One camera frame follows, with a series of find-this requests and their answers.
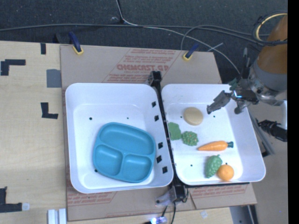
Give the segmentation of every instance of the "toy orange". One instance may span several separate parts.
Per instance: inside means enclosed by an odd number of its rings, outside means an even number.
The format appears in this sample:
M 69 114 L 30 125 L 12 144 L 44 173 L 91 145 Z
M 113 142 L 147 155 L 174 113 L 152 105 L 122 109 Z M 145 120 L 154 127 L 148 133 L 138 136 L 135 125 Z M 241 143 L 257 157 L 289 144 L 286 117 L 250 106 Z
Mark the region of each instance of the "toy orange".
M 235 175 L 235 171 L 232 166 L 224 164 L 220 166 L 220 168 L 217 171 L 217 174 L 222 180 L 229 181 Z

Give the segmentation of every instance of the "wooden surface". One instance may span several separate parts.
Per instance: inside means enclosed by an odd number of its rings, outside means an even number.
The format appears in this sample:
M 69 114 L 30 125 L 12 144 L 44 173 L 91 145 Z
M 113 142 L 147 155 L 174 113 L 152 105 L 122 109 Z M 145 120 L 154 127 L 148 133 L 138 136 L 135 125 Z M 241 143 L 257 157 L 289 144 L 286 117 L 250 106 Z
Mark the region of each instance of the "wooden surface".
M 47 223 L 47 210 L 66 208 L 62 91 L 46 84 L 46 71 L 60 70 L 59 44 L 47 44 L 45 55 L 39 43 L 0 42 L 0 50 L 0 61 L 26 60 L 25 66 L 10 66 L 9 75 L 0 76 L 0 188 L 7 187 L 7 203 L 30 204 L 28 211 L 0 213 L 0 224 Z M 42 118 L 41 102 L 48 102 L 49 113 L 58 113 L 58 119 Z M 76 223 L 138 224 L 152 217 Z M 174 223 L 218 221 L 233 223 L 229 208 L 180 211 Z

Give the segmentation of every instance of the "blue plate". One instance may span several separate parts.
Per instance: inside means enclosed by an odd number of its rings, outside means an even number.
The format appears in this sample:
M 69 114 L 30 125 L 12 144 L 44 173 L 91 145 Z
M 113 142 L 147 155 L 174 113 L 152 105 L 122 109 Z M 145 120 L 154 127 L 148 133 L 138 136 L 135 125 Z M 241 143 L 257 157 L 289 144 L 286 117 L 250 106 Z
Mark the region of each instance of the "blue plate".
M 155 156 L 155 140 L 148 132 L 114 122 L 100 129 L 93 148 L 96 170 L 104 176 L 126 182 L 147 179 Z

